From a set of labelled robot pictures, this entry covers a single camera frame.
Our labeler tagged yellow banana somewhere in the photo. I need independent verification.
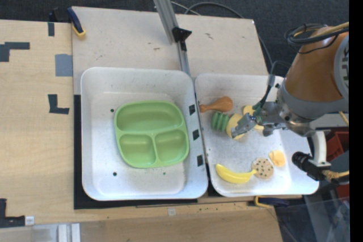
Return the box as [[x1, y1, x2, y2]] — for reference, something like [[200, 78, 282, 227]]
[[215, 163, 258, 185]]

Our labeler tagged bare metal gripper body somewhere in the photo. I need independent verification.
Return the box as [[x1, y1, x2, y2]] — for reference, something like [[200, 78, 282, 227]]
[[254, 101, 317, 138]]

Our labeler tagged black cylinder on white bracket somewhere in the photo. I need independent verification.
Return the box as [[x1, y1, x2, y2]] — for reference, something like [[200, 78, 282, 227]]
[[292, 130, 332, 181]]

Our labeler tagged yellow crisp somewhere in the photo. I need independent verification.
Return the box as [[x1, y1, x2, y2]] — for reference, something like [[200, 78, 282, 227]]
[[268, 150, 286, 168]]

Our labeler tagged yellow round toy slice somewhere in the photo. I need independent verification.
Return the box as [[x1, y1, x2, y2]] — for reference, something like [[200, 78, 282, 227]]
[[226, 113, 248, 141], [242, 105, 265, 130]]

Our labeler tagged beige dotted biscuit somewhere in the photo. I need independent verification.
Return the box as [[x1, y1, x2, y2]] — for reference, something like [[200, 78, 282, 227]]
[[251, 157, 275, 180]]

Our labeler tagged green ribbed toy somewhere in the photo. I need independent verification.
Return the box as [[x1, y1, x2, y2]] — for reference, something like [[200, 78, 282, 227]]
[[210, 111, 230, 132]]

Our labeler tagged brown chicken drumstick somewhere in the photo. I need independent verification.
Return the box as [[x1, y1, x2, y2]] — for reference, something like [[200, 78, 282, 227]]
[[199, 96, 234, 114]]

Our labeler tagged white plastic tray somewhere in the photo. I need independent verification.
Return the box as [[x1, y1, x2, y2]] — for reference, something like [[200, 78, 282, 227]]
[[80, 66, 209, 202], [194, 73, 320, 198]]

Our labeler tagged green divided plate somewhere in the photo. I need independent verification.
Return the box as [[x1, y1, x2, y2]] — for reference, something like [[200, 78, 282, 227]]
[[113, 100, 190, 169]]

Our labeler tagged pale wood board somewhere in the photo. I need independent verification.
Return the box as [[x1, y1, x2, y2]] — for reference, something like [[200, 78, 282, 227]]
[[71, 6, 303, 209]]

